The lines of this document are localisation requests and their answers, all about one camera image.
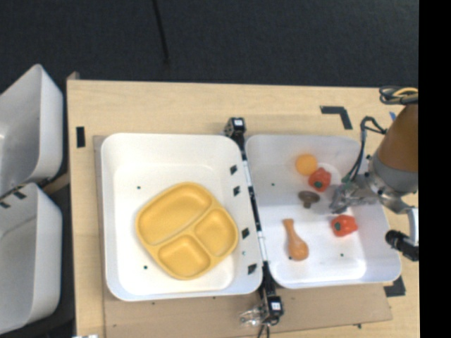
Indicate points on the white plastic tray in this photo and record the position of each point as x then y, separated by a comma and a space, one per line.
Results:
324, 266
176, 153

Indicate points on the black cylinder on white bracket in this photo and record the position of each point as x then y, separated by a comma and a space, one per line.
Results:
401, 242

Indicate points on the orange ball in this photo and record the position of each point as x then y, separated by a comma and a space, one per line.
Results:
306, 164

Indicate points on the orange chicken drumstick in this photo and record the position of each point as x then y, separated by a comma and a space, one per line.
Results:
296, 246

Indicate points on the red bell pepper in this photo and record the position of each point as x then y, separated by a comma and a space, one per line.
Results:
344, 225
320, 180

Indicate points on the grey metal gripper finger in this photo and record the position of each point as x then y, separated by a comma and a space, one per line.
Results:
341, 191
337, 205

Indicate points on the brown mushroom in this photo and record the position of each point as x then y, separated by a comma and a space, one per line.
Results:
308, 197

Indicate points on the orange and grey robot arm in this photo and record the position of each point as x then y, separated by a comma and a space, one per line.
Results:
400, 146

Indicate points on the thin black and white rod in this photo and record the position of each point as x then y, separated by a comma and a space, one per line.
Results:
254, 210

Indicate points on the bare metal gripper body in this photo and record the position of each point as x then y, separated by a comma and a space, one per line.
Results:
366, 194

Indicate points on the yellow divided plate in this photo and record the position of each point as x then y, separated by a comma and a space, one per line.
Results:
183, 231

